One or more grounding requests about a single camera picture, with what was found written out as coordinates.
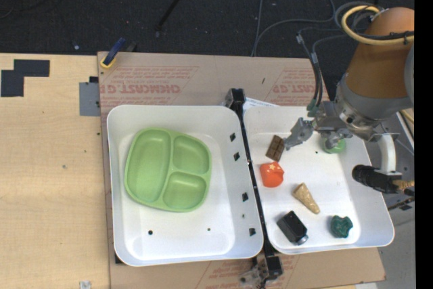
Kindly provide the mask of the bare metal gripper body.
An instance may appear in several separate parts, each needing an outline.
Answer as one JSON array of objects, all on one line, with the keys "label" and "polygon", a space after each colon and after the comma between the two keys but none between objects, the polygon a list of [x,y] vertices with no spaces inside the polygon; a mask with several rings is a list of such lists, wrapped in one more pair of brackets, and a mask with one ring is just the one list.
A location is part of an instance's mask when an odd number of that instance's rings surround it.
[{"label": "bare metal gripper body", "polygon": [[350,104],[338,100],[322,102],[314,117],[313,127],[322,138],[325,132],[340,129],[347,129],[353,136],[365,141],[375,135],[374,120],[364,117]]}]

